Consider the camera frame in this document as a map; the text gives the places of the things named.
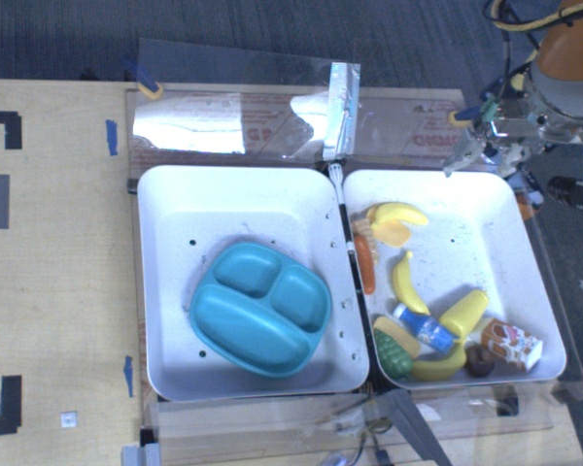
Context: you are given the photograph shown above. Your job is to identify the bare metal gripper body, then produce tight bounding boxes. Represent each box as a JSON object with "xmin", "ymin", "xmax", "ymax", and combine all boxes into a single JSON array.
[{"xmin": 476, "ymin": 96, "xmax": 548, "ymax": 148}]

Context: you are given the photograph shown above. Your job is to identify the white plastic tray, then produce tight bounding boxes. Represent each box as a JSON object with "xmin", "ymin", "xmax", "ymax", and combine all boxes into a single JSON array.
[
  {"xmin": 341, "ymin": 168, "xmax": 568, "ymax": 391},
  {"xmin": 136, "ymin": 164, "xmax": 372, "ymax": 403}
]

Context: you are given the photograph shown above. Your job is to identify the peeled yellow banana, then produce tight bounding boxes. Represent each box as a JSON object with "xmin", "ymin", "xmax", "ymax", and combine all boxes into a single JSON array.
[{"xmin": 365, "ymin": 201, "xmax": 430, "ymax": 250}]

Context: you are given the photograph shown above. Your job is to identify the orange carrot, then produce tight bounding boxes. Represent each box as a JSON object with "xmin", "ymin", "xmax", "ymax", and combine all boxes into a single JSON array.
[{"xmin": 353, "ymin": 234, "xmax": 377, "ymax": 296}]

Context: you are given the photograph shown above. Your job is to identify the yellow squeeze bottle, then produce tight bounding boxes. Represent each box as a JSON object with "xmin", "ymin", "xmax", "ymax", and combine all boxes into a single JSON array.
[{"xmin": 437, "ymin": 288, "xmax": 491, "ymax": 340}]

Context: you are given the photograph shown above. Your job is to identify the blue and white bottle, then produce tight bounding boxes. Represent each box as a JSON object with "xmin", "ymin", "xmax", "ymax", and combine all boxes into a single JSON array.
[{"xmin": 392, "ymin": 303, "xmax": 456, "ymax": 355}]

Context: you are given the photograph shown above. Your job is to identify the white and brown carton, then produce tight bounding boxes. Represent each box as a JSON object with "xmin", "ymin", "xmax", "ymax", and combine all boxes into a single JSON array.
[{"xmin": 479, "ymin": 317, "xmax": 544, "ymax": 374}]

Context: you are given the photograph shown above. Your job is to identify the tan bread slice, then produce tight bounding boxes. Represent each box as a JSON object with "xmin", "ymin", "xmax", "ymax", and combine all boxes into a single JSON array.
[{"xmin": 372, "ymin": 315, "xmax": 422, "ymax": 359}]

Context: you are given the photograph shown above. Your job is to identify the brown doughnut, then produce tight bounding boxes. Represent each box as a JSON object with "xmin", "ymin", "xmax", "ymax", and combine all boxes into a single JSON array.
[{"xmin": 464, "ymin": 344, "xmax": 497, "ymax": 379}]

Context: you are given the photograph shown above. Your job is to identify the green corn cob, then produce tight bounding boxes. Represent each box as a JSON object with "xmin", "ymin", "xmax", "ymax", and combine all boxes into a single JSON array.
[{"xmin": 372, "ymin": 328, "xmax": 415, "ymax": 381}]

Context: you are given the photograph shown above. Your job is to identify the blue divided plate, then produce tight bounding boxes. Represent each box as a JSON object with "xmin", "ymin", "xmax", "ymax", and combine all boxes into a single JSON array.
[{"xmin": 189, "ymin": 241, "xmax": 333, "ymax": 380}]

